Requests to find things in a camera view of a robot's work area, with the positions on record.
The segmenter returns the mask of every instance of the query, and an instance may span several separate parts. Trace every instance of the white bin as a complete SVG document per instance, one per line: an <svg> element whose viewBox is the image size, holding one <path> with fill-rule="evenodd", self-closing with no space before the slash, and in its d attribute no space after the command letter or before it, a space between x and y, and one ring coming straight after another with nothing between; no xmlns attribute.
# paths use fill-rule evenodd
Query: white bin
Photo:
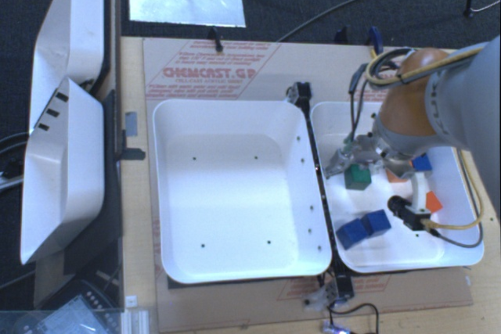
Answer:
<svg viewBox="0 0 501 334"><path fill-rule="evenodd" d="M302 112L178 100L153 114L161 257L193 284L317 275L332 251Z"/></svg>

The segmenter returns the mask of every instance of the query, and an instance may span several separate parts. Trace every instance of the white tray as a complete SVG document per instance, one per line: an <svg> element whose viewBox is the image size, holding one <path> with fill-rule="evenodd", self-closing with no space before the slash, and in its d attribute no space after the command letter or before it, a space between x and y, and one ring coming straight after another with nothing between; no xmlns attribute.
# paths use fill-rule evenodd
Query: white tray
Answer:
<svg viewBox="0 0 501 334"><path fill-rule="evenodd" d="M364 103L357 134L372 130L372 113L380 108L379 103ZM324 102L312 110L312 124L315 132L319 158L322 166L329 163L334 151L342 145L351 130L349 103ZM443 209L432 215L434 221L442 224L468 224L475 219L456 158L451 148L430 149L427 152L433 167L428 178ZM385 209L391 229L381 236L369 238L349 250L339 246L343 262L361 273L397 271L421 268L444 268L472 265L483 256L483 243L473 249L460 248L426 232L413 232L387 208L387 201L393 195L410 199L410 181L391 184L382 170L373 174L372 184L365 191L347 190L344 175L339 174L325 180L326 195L330 205L334 230L364 214ZM440 230L449 238L474 243L478 240L478 227L464 231Z"/></svg>
<svg viewBox="0 0 501 334"><path fill-rule="evenodd" d="M287 102L167 100L153 113L161 257L193 284L317 275L330 241L308 131Z"/></svg>

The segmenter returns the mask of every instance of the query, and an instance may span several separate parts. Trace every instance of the green cube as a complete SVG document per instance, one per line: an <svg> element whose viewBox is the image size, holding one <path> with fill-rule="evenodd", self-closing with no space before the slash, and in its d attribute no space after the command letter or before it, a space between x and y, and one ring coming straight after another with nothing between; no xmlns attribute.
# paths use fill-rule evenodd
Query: green cube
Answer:
<svg viewBox="0 0 501 334"><path fill-rule="evenodd" d="M361 169L358 164L352 164L344 171L344 185L346 189L363 191L371 183L370 170Z"/></svg>

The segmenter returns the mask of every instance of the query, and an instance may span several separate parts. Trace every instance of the orange block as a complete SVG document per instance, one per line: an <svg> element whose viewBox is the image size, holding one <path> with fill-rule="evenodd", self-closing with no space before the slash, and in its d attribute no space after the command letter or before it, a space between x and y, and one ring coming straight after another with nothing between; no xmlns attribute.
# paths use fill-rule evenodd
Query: orange block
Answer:
<svg viewBox="0 0 501 334"><path fill-rule="evenodd" d="M437 196L434 194L433 191L429 191L426 194L426 208L431 212L435 213L438 212L442 208L442 204L438 200Z"/></svg>
<svg viewBox="0 0 501 334"><path fill-rule="evenodd" d="M396 175L394 175L391 171L386 169L386 175L388 177L388 182L407 182L408 180L406 178L398 178Z"/></svg>

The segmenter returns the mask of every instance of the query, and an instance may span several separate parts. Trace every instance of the toy block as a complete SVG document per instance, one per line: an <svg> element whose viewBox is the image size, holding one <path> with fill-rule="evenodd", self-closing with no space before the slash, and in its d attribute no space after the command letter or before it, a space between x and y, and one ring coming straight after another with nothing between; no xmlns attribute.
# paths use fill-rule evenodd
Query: toy block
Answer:
<svg viewBox="0 0 501 334"><path fill-rule="evenodd" d="M358 164L352 164L344 171L344 185L346 189L363 191L371 183L369 169L361 169Z"/></svg>
<svg viewBox="0 0 501 334"><path fill-rule="evenodd" d="M359 218L356 218L349 223L344 224L336 231L337 239L341 245L347 250L354 246L357 242L367 238L367 230Z"/></svg>
<svg viewBox="0 0 501 334"><path fill-rule="evenodd" d="M388 177L388 182L398 184L399 182L407 182L407 178L398 178L396 175L394 175L391 171L388 169L386 170L386 176Z"/></svg>
<svg viewBox="0 0 501 334"><path fill-rule="evenodd" d="M426 208L431 213L438 212L441 208L443 208L442 204L433 191L429 191L426 194Z"/></svg>
<svg viewBox="0 0 501 334"><path fill-rule="evenodd" d="M423 154L422 156L418 156L416 159L412 161L413 167L416 171L431 171L431 163L428 159L428 156Z"/></svg>
<svg viewBox="0 0 501 334"><path fill-rule="evenodd" d="M361 221L370 237L382 235L391 228L390 221L383 209L366 214Z"/></svg>

